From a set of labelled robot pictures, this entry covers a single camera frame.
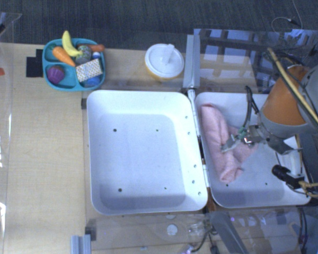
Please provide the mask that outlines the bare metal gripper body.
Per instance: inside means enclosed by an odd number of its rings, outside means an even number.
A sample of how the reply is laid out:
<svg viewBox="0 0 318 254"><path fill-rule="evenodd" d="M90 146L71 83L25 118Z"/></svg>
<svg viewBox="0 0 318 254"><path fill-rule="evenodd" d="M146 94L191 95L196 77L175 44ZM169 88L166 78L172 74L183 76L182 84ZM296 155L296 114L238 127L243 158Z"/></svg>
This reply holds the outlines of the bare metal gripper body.
<svg viewBox="0 0 318 254"><path fill-rule="evenodd" d="M244 137L246 144L267 143L271 141L271 134L263 125L250 125Z"/></svg>

